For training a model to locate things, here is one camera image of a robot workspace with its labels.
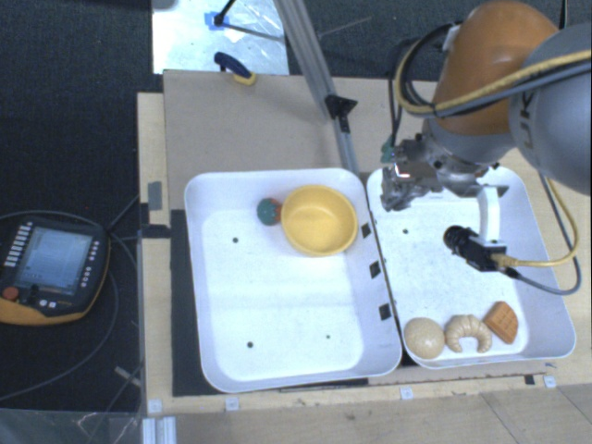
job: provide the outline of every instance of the dark carpet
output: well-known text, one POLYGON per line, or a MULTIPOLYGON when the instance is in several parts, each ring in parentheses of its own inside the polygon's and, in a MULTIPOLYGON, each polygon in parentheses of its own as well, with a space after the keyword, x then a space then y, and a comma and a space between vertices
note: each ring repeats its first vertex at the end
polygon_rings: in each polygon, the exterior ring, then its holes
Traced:
MULTIPOLYGON (((373 78, 384 77, 396 43, 485 1, 305 0, 320 33, 371 18, 321 44, 333 75, 373 78)), ((558 21, 561 0, 522 1, 558 21)), ((590 20, 590 0, 571 0, 570 10, 572 23, 590 20)), ((0 0, 0 23, 0 215, 47 209, 108 225, 138 193, 136 93, 162 90, 152 74, 150 0, 0 0)), ((438 61, 428 54, 415 76, 436 79, 438 61)), ((293 58, 290 70, 299 72, 293 58)), ((115 232, 129 237, 138 227, 134 207, 115 232)), ((120 299, 115 333, 52 385, 3 400, 61 374, 101 341, 114 313, 111 284, 76 323, 0 325, 0 407, 106 409, 125 382, 115 367, 131 371, 140 361, 136 272, 119 246, 111 270, 120 299)), ((112 411, 134 411, 139 399, 128 386, 112 411)))

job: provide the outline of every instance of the red emergency stop button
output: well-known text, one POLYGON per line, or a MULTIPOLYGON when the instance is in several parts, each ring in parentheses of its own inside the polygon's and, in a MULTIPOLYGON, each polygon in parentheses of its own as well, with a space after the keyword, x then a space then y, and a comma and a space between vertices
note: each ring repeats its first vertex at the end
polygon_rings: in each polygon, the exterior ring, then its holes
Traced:
POLYGON ((2 297, 7 301, 16 301, 19 298, 19 289, 14 286, 8 286, 2 290, 2 297))

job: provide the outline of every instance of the toy food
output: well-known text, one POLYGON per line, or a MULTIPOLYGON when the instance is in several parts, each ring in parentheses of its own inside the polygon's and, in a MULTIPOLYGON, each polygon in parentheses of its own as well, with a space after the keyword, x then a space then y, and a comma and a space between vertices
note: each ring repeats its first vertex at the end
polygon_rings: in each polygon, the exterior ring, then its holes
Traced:
POLYGON ((455 315, 446 327, 446 345, 455 352, 462 352, 459 339, 474 337, 479 341, 477 351, 484 353, 491 347, 491 331, 472 314, 455 315))
POLYGON ((518 317, 506 302, 496 302, 483 319, 483 322, 507 344, 513 343, 514 339, 516 339, 518 317))
POLYGON ((432 319, 416 317, 405 326, 407 348, 422 359, 434 359, 444 349, 444 331, 432 319))

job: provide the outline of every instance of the black clamp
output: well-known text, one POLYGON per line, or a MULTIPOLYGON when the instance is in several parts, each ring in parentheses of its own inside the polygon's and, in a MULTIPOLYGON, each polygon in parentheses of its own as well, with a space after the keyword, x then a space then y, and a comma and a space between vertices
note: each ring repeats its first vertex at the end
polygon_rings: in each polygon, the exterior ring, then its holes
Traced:
POLYGON ((325 97, 325 105, 331 115, 331 118, 339 119, 339 127, 342 133, 350 133, 350 123, 348 122, 348 115, 355 106, 358 105, 358 101, 352 99, 346 99, 339 97, 334 93, 330 93, 325 97))

